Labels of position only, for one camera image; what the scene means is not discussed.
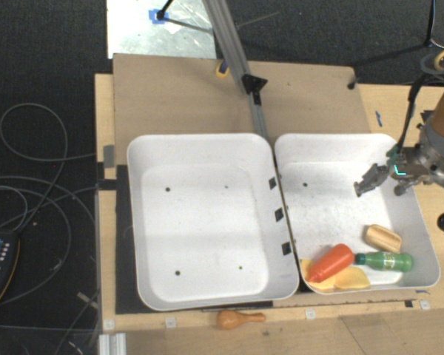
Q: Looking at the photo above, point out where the red squeeze bottle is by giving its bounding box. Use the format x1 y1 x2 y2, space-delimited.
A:
306 243 356 284

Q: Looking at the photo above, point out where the tan bread roll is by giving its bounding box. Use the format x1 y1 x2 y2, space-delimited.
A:
362 223 403 254

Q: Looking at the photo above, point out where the green plastic bottle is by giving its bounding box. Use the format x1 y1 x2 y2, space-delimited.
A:
354 251 414 274

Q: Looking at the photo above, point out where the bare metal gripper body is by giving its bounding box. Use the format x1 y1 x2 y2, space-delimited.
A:
386 149 444 192

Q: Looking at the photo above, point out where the yellow flat chip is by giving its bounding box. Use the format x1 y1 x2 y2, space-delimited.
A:
332 266 371 291
299 258 337 293

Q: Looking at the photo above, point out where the white plastic tray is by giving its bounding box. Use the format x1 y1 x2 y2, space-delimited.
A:
273 132 442 295
126 132 301 312

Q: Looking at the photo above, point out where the orange brown toy drumstick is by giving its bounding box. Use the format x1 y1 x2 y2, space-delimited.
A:
216 309 266 331

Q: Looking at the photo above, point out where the brown cardboard board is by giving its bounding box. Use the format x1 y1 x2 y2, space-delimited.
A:
112 53 420 315

